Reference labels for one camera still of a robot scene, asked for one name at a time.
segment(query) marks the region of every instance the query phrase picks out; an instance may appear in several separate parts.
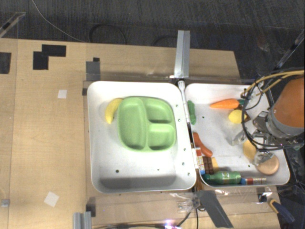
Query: yellow banana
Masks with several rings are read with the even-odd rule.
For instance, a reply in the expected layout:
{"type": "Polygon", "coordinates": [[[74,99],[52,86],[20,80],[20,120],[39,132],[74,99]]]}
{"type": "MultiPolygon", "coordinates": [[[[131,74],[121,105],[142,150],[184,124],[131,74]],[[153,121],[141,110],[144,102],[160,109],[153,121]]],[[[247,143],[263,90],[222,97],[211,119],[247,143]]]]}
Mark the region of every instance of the yellow banana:
{"type": "Polygon", "coordinates": [[[115,98],[107,105],[105,110],[105,119],[107,123],[111,124],[111,122],[113,121],[114,113],[118,109],[122,101],[122,98],[115,98]]]}

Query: green plate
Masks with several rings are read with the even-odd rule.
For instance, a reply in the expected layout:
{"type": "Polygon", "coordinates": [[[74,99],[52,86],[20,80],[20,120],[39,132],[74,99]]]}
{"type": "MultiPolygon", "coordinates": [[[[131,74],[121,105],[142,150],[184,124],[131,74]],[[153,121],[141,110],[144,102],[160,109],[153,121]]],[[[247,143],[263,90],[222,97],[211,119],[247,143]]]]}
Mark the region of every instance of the green plate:
{"type": "Polygon", "coordinates": [[[124,147],[135,151],[166,150],[176,142],[173,110],[157,98],[125,98],[118,109],[118,130],[124,147]]]}

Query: wooden table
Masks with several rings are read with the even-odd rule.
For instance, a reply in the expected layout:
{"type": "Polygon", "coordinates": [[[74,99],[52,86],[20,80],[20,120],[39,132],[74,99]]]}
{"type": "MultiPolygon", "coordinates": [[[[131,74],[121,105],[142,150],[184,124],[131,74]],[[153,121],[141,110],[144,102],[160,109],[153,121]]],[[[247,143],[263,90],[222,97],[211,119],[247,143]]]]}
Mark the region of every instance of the wooden table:
{"type": "MultiPolygon", "coordinates": [[[[0,229],[70,229],[73,213],[85,211],[87,195],[103,196],[90,188],[86,174],[86,61],[100,58],[102,78],[164,77],[173,73],[175,49],[0,39],[0,52],[12,53],[10,73],[0,74],[0,200],[10,199],[9,207],[0,207],[0,229]],[[49,70],[33,70],[33,52],[41,51],[42,44],[66,45],[66,57],[50,57],[49,70]],[[65,99],[58,98],[59,90],[67,90],[65,99]],[[44,203],[48,192],[59,196],[55,207],[44,203]]],[[[239,77],[233,52],[191,50],[190,60],[190,75],[239,77]]],[[[121,206],[130,206],[119,199],[121,206]]],[[[266,204],[225,199],[223,207],[235,228],[279,228],[276,214],[266,204]]],[[[119,208],[104,222],[116,223],[126,216],[119,208]]],[[[157,218],[157,208],[142,209],[142,215],[157,218]]],[[[138,216],[130,222],[139,221],[138,216]]],[[[200,228],[214,228],[206,212],[199,216],[200,228]]],[[[194,214],[190,217],[183,228],[195,227],[194,214]]]]}

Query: carrot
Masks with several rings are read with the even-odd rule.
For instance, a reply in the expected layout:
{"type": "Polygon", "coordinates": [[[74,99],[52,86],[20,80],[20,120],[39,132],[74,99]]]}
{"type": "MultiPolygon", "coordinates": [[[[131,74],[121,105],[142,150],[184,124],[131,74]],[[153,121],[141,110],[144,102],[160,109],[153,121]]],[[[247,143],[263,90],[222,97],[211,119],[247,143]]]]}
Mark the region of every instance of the carrot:
{"type": "Polygon", "coordinates": [[[193,132],[193,137],[194,137],[195,146],[200,147],[201,152],[205,156],[212,157],[212,155],[213,155],[212,151],[203,145],[197,132],[193,132]]]}
{"type": "Polygon", "coordinates": [[[239,101],[233,98],[225,99],[210,105],[211,108],[218,108],[218,109],[235,109],[238,106],[239,106],[239,101]]]}

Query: white paper piece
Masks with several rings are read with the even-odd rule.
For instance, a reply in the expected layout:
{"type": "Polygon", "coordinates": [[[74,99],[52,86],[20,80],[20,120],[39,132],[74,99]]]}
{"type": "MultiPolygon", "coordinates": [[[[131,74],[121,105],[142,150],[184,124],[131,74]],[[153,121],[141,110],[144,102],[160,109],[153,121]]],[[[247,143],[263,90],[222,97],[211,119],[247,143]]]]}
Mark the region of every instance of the white paper piece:
{"type": "Polygon", "coordinates": [[[67,98],[67,92],[68,90],[59,90],[58,92],[58,98],[67,98]]]}
{"type": "Polygon", "coordinates": [[[44,202],[47,204],[47,205],[50,205],[52,207],[55,207],[57,201],[59,199],[59,196],[56,195],[55,193],[52,193],[52,192],[49,192],[48,195],[46,196],[44,202]]]}

